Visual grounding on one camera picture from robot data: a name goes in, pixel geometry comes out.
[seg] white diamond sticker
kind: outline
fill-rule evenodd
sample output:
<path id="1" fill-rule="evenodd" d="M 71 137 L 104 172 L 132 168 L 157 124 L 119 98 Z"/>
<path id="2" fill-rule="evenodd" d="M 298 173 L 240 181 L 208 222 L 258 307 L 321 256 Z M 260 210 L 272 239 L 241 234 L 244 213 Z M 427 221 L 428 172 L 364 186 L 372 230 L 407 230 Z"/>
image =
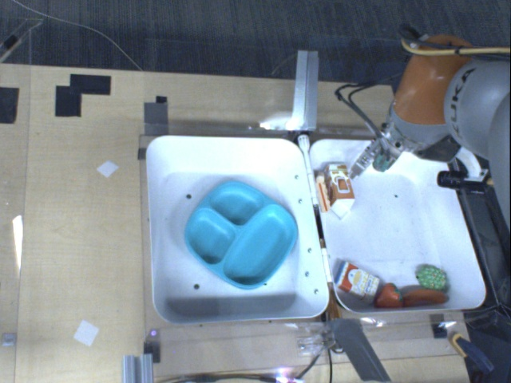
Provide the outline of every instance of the white diamond sticker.
<path id="1" fill-rule="evenodd" d="M 99 328 L 94 326 L 92 323 L 87 321 L 81 321 L 77 332 L 74 334 L 74 338 L 83 343 L 84 345 L 91 346 L 96 339 L 96 335 L 99 332 Z"/>
<path id="2" fill-rule="evenodd" d="M 117 166 L 114 162 L 107 160 L 99 168 L 97 168 L 97 171 L 104 177 L 110 177 L 118 168 L 119 166 Z"/>

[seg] wooden table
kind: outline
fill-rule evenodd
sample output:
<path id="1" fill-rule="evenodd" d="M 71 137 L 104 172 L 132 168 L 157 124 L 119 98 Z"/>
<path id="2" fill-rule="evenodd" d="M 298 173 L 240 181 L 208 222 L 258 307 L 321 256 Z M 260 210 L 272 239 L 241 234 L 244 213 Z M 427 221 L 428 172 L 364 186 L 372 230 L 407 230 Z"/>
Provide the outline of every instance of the wooden table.
<path id="1" fill-rule="evenodd" d="M 81 117 L 55 117 L 55 87 L 69 86 L 71 73 L 111 76 L 111 94 L 83 95 Z M 171 124 L 257 127 L 291 111 L 294 81 L 0 65 L 0 86 L 20 89 L 16 123 L 0 125 L 0 195 L 12 204 L 0 211 L 2 236 L 9 237 L 0 251 L 0 333 L 18 334 L 16 346 L 0 347 L 0 380 L 119 382 L 122 357 L 140 355 L 145 339 L 145 189 L 137 159 L 144 103 L 167 97 Z M 363 135 L 357 116 L 335 99 L 337 86 L 319 84 L 319 124 Z M 388 87 L 377 87 L 358 102 L 381 124 L 391 99 Z M 108 178 L 97 171 L 105 161 L 119 167 Z M 17 215 L 24 221 L 21 277 L 11 236 Z M 91 346 L 73 338 L 82 320 L 99 328 Z M 466 336 L 461 322 L 456 328 Z M 402 331 L 402 338 L 374 342 L 393 381 L 468 381 L 446 339 Z M 245 349 L 249 357 L 264 350 Z M 192 372 L 197 358 L 188 359 Z M 359 381 L 346 355 L 334 363 L 334 381 Z M 327 381 L 324 358 L 306 378 Z"/>

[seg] dark floor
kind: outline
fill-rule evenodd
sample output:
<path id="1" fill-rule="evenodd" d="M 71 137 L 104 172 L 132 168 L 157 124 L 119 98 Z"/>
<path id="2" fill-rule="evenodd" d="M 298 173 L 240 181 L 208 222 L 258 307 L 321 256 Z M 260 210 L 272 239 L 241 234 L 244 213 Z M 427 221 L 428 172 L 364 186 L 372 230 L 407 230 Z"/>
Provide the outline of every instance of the dark floor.
<path id="1" fill-rule="evenodd" d="M 319 51 L 320 78 L 361 81 L 403 69 L 403 22 L 473 44 L 508 45 L 510 0 L 18 0 L 110 36 L 145 70 L 294 77 L 297 49 Z M 0 0 L 0 38 L 27 17 Z M 134 69 L 109 41 L 51 19 L 12 62 Z"/>

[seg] yellow cable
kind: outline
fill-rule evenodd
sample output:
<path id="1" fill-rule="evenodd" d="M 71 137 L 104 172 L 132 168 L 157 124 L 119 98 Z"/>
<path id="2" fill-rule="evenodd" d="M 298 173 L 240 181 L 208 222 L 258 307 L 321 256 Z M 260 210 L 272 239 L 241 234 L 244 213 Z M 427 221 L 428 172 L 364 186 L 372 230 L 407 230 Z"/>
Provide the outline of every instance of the yellow cable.
<path id="1" fill-rule="evenodd" d="M 485 48 L 455 48 L 455 49 L 416 49 L 408 44 L 404 39 L 401 40 L 402 48 L 412 54 L 424 55 L 429 57 L 445 55 L 474 55 L 474 54 L 511 54 L 509 47 L 485 47 Z"/>

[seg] blue plate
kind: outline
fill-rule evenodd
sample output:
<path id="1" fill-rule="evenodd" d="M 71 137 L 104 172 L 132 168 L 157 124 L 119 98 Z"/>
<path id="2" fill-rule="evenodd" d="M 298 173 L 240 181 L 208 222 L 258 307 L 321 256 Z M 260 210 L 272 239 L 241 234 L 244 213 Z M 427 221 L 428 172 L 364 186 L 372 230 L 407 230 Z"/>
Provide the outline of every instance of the blue plate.
<path id="1" fill-rule="evenodd" d="M 228 181 L 212 190 L 190 216 L 184 238 L 207 268 L 239 288 L 263 285 L 296 243 L 293 216 L 259 190 Z"/>

